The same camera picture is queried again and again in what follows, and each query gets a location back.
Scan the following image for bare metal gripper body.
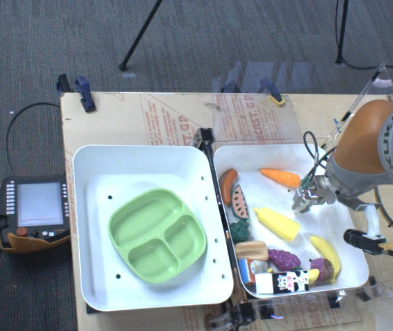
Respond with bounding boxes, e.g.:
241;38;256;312
303;174;337;206

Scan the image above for white plastic tray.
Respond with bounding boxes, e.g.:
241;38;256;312
72;144;235;312
212;143;370;299

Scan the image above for orange carrot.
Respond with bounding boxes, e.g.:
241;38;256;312
259;168;302;190

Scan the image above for yellow mustard bottle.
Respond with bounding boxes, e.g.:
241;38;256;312
252;206;301;243

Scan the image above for yellow banana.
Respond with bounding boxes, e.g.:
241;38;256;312
309;234;343;285

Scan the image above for watermelon slice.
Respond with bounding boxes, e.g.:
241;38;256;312
230;184;250;221

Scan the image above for purple grapes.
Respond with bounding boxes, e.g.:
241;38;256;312
267;248;302;272

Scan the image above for purple and brown cupcake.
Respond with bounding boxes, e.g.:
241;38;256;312
309;257;335;283

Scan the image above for green broccoli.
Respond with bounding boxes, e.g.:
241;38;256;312
229;219;252;244

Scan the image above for tan bread bun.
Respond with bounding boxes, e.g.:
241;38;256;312
234;240;270;262

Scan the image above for small yellow oval piece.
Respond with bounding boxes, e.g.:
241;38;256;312
306;268;321;286

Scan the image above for orange red sausage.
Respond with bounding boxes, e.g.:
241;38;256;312
218;168;239;206

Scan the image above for cow print milk carton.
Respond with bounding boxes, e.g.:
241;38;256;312
254;270;311;295

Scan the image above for orange juice carton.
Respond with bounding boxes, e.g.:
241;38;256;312
237;257;270;287

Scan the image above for green divided plate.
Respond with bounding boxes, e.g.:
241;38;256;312
108;188;208;284

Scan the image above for brown cardboard board red print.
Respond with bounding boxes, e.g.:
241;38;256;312
60;91;393;331

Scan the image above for black cylinder on white bracket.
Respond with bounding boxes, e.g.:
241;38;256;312
343;203;387;257

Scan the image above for black block with thin wires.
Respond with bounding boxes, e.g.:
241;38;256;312
228;301;256;326
192;127;216;148

